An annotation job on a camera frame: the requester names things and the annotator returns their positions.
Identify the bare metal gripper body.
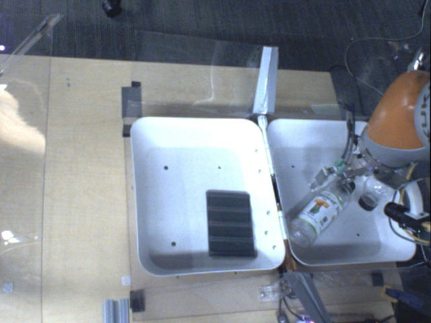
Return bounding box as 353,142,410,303
335,152,410,189

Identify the small clear plastic bottle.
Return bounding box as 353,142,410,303
358,174,395,212

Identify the clear plastic bottle with label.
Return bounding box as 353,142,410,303
288,180,356,249

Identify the white plastic tray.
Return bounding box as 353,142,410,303
266,118,418,268
129,116,287,277

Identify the black ribbed rectangular block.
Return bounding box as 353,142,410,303
205,189,258,258

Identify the black cylinder on white bracket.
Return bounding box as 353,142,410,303
383,180,431,236

